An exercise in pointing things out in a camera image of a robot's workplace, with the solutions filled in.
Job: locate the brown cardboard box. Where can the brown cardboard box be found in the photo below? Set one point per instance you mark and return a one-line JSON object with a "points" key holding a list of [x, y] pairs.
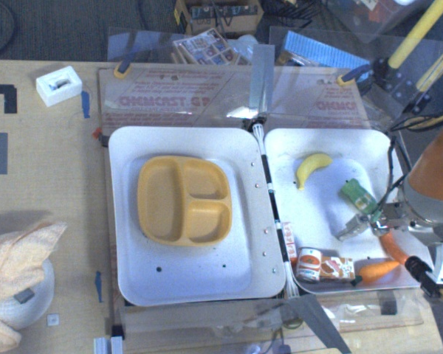
{"points": [[240, 17]]}

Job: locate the brown cardboard board red print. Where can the brown cardboard board red print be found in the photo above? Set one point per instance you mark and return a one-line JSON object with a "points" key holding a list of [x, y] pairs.
{"points": [[162, 98]]}

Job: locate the black cylinder on white bracket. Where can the black cylinder on white bracket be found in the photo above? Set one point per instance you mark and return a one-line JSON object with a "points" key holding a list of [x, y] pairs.
{"points": [[426, 273]]}

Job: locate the yellow banana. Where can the yellow banana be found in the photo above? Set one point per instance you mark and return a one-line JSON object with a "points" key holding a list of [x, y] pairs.
{"points": [[310, 164]]}

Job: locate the thin black and white rod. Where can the thin black and white rod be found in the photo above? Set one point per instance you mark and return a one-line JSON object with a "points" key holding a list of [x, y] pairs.
{"points": [[268, 177]]}

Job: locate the white plastic tray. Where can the white plastic tray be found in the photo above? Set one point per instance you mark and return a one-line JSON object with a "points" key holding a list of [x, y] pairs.
{"points": [[192, 271], [325, 212]]}

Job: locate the white can with orange print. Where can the white can with orange print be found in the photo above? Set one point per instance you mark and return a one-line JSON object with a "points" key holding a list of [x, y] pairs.
{"points": [[308, 266]]}

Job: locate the yellow divided plate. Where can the yellow divided plate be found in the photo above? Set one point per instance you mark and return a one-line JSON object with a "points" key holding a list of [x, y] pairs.
{"points": [[162, 197]]}

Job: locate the white and orange carton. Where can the white and orange carton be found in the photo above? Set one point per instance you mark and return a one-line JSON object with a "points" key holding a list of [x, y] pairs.
{"points": [[337, 267]]}

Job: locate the orange sausage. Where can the orange sausage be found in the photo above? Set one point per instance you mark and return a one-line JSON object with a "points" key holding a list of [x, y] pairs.
{"points": [[393, 247]]}

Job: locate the white foam box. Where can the white foam box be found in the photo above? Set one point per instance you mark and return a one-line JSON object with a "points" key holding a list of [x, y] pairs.
{"points": [[59, 86]]}

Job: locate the orange carrot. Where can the orange carrot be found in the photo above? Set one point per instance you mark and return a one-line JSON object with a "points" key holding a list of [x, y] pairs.
{"points": [[376, 271]]}

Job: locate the white and red packet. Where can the white and red packet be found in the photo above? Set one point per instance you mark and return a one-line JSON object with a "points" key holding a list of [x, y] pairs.
{"points": [[289, 242]]}

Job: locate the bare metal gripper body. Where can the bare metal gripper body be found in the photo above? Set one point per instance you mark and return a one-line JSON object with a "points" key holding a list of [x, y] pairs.
{"points": [[393, 216]]}

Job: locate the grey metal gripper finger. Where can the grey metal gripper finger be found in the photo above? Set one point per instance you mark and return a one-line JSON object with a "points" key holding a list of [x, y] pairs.
{"points": [[359, 219], [345, 231]]}

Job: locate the white round bowl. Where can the white round bowl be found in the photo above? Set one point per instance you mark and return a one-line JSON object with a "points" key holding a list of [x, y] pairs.
{"points": [[37, 301]]}

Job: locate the pale yellow cloth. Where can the pale yellow cloth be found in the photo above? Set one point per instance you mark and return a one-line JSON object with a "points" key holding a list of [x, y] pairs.
{"points": [[11, 260]]}

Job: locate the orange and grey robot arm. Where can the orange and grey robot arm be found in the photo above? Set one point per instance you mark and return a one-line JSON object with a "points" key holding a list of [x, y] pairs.
{"points": [[430, 168]]}

